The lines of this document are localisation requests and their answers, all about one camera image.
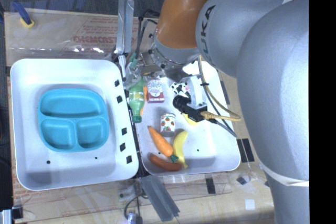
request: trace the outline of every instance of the brown sausage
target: brown sausage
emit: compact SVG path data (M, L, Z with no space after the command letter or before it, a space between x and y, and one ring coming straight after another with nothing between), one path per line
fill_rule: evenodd
M149 160L156 166L165 169L167 171L178 171L182 169L182 165L180 163L167 162L154 154L150 155Z

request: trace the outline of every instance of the blue divided plate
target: blue divided plate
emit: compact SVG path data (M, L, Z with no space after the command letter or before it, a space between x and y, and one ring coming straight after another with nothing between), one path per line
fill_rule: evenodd
M103 98L87 89L53 89L38 103L38 126L44 144L59 152L90 151L109 136Z

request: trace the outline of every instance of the toy soda bottle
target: toy soda bottle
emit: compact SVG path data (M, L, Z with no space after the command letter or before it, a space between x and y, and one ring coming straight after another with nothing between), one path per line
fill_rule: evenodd
M143 93L143 78L134 86L129 89L129 105L132 109L132 121L134 123L141 122L140 111L144 105L144 93Z

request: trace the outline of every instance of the white tray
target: white tray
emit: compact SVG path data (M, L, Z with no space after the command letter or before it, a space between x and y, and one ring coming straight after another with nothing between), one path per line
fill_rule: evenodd
M25 188L45 190L105 183L137 173L139 160L115 64L106 60L22 59L13 64L10 75L17 177ZM57 152L42 142L38 101L44 92L56 88L84 88L102 96L110 122L109 137L102 147L87 152Z
M203 73L206 81L209 83L210 90L218 101L226 106L216 69L211 67L207 62L202 63ZM197 62L185 67L185 72L188 74L198 74ZM176 94L169 86L173 81L170 81L168 78L161 78L161 83L165 98L164 103L146 103L143 109L142 123L136 124L142 162L145 169L150 174L157 176L203 174L236 169L240 164L240 153L236 139L219 125L208 121L201 121L197 126L188 124L184 116L172 104ZM208 110L216 113L210 104L208 104ZM218 110L221 115L228 116L228 113L224 110L220 108ZM167 172L149 161L151 153L170 161L163 154L159 155L159 151L154 145L148 131L148 126L152 126L157 131L160 131L160 116L164 113L174 113L176 115L176 134L181 130L188 131L188 137L183 146L185 161L188 165L187 169L177 172ZM166 137L166 139L173 144L173 137Z

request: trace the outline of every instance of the toy banana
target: toy banana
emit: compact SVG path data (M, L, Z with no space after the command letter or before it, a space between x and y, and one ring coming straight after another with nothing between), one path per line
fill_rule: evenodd
M184 154L183 154L183 144L187 136L188 136L188 132L182 131L174 138L174 142L173 142L173 154L179 158L177 161L183 165L184 169L188 167L185 164Z

